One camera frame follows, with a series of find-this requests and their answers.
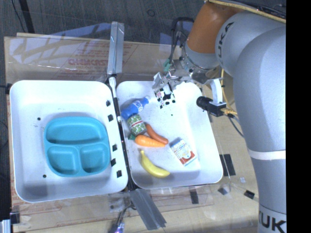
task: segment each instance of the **dark floor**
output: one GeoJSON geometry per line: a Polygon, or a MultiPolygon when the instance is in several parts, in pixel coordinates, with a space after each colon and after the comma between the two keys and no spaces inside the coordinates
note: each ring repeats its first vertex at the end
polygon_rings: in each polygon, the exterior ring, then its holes
{"type": "MultiPolygon", "coordinates": [[[[286,11],[286,0],[240,0],[286,11]]],[[[3,37],[27,32],[18,0],[0,0],[0,85],[5,86],[3,37]]],[[[125,25],[125,41],[170,43],[176,17],[195,18],[202,0],[27,0],[35,33],[55,34],[112,21],[125,25]]],[[[68,36],[77,36],[75,31],[68,36]]],[[[108,38],[110,31],[91,35],[108,38]]],[[[9,154],[5,89],[0,90],[0,221],[10,208],[9,154]]]]}

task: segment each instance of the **white tray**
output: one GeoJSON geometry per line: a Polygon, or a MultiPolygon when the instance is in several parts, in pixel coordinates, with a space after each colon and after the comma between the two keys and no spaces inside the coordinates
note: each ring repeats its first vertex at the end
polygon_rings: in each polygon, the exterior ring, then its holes
{"type": "Polygon", "coordinates": [[[128,182],[111,91],[92,81],[19,81],[10,90],[16,192],[28,202],[43,202],[115,193],[128,182]],[[107,129],[115,165],[95,175],[61,177],[47,164],[43,133],[57,117],[87,116],[107,129]]]}
{"type": "Polygon", "coordinates": [[[160,135],[170,142],[180,137],[197,155],[197,159],[183,166],[171,151],[170,146],[164,148],[146,148],[138,146],[129,140],[129,128],[122,119],[125,142],[127,146],[129,166],[133,181],[141,188],[153,189],[176,186],[200,185],[216,183],[223,176],[215,138],[206,111],[196,105],[196,100],[202,95],[198,86],[193,83],[182,83],[174,90],[175,103],[170,103],[162,109],[152,90],[153,82],[125,81],[117,87],[119,107],[134,99],[150,96],[149,104],[145,105],[140,116],[149,123],[160,135]],[[140,164],[138,149],[144,149],[148,158],[157,166],[168,170],[171,174],[159,179],[147,173],[140,164]]]}

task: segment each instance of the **green can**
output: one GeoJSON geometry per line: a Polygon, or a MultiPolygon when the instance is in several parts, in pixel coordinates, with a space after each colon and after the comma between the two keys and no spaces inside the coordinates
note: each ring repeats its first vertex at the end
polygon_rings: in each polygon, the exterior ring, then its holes
{"type": "Polygon", "coordinates": [[[146,126],[138,114],[131,116],[126,122],[134,136],[147,132],[146,126]]]}

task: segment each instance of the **blue plastic bottle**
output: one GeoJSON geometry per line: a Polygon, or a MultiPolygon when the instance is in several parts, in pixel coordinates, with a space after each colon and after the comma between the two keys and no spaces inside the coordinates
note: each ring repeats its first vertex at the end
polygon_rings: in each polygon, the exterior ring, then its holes
{"type": "Polygon", "coordinates": [[[129,106],[121,110],[121,116],[125,120],[127,120],[131,116],[138,114],[143,110],[144,106],[149,103],[149,100],[150,100],[149,96],[145,96],[142,99],[135,100],[129,106]]]}

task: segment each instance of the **brown cylinder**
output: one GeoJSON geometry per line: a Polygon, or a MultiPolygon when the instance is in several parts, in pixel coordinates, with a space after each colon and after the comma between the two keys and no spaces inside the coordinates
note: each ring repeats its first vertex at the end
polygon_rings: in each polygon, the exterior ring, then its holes
{"type": "Polygon", "coordinates": [[[206,1],[189,33],[188,47],[199,53],[215,53],[215,41],[221,26],[240,11],[242,10],[206,1]]]}

